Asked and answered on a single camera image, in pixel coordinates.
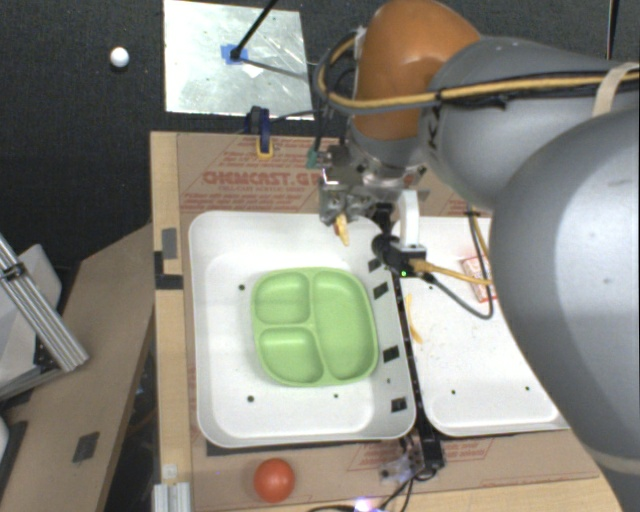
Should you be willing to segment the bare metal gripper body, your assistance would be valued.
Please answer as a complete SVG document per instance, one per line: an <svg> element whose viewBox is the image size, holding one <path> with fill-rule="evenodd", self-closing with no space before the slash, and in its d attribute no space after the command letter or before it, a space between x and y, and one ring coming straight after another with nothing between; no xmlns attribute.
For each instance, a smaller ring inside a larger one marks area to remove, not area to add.
<svg viewBox="0 0 640 512"><path fill-rule="evenodd" d="M426 171L425 163L386 162L355 143L330 145L321 153L321 193L331 201L392 200Z"/></svg>

